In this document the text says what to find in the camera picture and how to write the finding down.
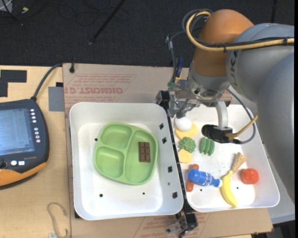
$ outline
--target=blue bottle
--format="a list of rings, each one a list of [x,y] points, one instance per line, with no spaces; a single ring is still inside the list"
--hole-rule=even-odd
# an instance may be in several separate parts
[[[210,173],[197,169],[190,169],[188,179],[202,186],[213,185],[215,187],[221,187],[223,183],[220,179],[215,179]]]

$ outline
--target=egg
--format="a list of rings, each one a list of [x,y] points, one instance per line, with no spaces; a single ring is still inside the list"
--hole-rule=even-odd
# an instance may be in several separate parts
[[[175,118],[174,121],[180,131],[189,131],[192,127],[192,122],[187,117]]]

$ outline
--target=banana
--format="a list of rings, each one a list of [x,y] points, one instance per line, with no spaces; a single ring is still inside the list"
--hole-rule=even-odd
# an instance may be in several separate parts
[[[233,174],[233,171],[230,170],[227,175],[222,178],[223,185],[221,186],[222,195],[227,203],[232,206],[237,206],[237,200],[230,188],[230,177]]]

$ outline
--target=tomato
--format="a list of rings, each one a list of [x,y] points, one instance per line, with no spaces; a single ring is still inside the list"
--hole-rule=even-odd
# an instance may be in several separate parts
[[[242,182],[245,184],[255,184],[259,180],[259,175],[255,169],[244,169],[241,178]]]

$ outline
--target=green divided plate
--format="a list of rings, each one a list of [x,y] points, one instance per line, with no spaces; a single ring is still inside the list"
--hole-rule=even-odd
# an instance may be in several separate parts
[[[149,143],[149,162],[140,161],[139,142]],[[152,177],[157,156],[158,142],[151,132],[126,123],[112,122],[105,125],[98,136],[94,164],[102,175],[110,179],[141,185]]]

